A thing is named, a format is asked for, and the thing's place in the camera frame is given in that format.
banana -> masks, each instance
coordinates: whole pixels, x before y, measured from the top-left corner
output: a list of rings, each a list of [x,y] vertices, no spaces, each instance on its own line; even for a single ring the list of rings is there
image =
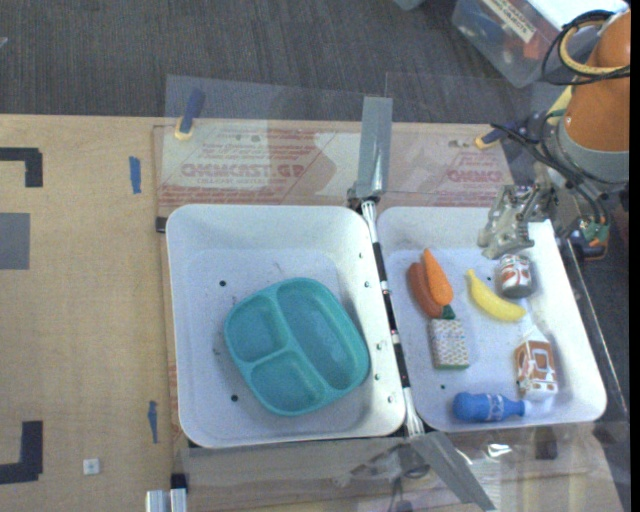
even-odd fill
[[[469,291],[473,300],[491,316],[505,322],[520,320],[527,312],[522,306],[498,297],[491,288],[482,282],[476,273],[467,270],[469,277]]]

teal divided plate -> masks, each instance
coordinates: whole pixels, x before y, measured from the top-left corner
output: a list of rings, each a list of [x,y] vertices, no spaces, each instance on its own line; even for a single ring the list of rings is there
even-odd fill
[[[288,279],[239,302],[227,315],[224,337],[254,395],[283,416],[320,409],[369,373],[360,332],[313,279]]]

blue mark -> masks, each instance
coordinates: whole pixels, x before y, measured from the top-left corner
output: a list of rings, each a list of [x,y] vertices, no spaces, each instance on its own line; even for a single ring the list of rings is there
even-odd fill
[[[151,434],[153,435],[153,444],[158,444],[158,411],[156,406],[158,404],[151,400],[149,402],[149,412],[147,412],[147,418],[149,418],[149,426],[151,427]]]
[[[129,157],[129,172],[131,174],[131,187],[134,194],[142,193],[140,185],[142,184],[142,172],[140,169],[140,159],[135,156]]]

orange carrot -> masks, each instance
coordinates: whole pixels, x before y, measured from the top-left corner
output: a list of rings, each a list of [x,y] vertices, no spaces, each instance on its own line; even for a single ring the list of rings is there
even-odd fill
[[[409,284],[414,298],[420,304],[420,308],[430,318],[442,317],[442,306],[436,304],[431,297],[427,286],[426,274],[422,263],[412,263],[409,267]]]
[[[429,291],[436,304],[440,306],[446,306],[451,304],[453,300],[453,288],[447,279],[447,274],[444,273],[440,263],[435,259],[429,249],[425,249],[423,252],[424,268],[427,274],[427,284],[429,285]]]

blue plastic bottle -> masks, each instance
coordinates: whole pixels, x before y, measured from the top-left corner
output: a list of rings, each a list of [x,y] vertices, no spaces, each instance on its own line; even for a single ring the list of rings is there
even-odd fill
[[[497,394],[458,393],[453,399],[453,414],[463,421],[502,421],[517,414],[524,416],[528,403],[513,401]]]

